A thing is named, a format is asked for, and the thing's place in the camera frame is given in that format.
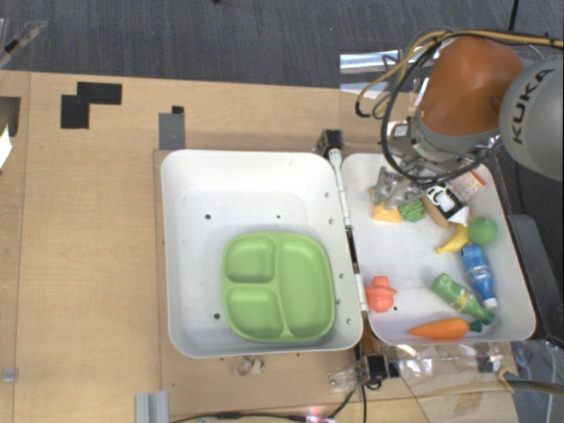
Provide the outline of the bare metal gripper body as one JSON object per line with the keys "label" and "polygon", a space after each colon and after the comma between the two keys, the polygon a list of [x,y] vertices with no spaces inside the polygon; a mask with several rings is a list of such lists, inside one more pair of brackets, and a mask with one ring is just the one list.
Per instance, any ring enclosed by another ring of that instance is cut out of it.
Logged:
{"label": "bare metal gripper body", "polygon": [[411,147],[392,147],[390,157],[394,172],[422,189],[446,183],[456,171],[456,155],[449,152],[431,152],[425,157]]}

